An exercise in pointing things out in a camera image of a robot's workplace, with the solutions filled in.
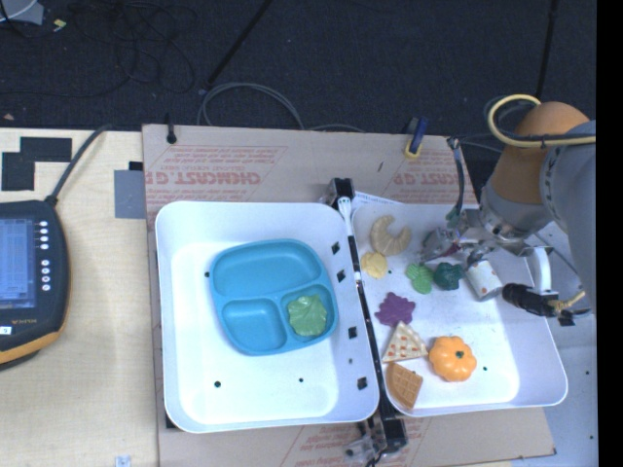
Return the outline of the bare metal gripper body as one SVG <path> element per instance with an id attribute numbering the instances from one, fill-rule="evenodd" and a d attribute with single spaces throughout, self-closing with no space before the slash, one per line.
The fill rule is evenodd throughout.
<path id="1" fill-rule="evenodd" d="M 530 248 L 526 240 L 537 231 L 538 224 L 535 208 L 505 214 L 492 208 L 465 209 L 458 221 L 458 244 L 470 249 L 472 257 L 483 257 L 497 249 L 525 256 Z"/>

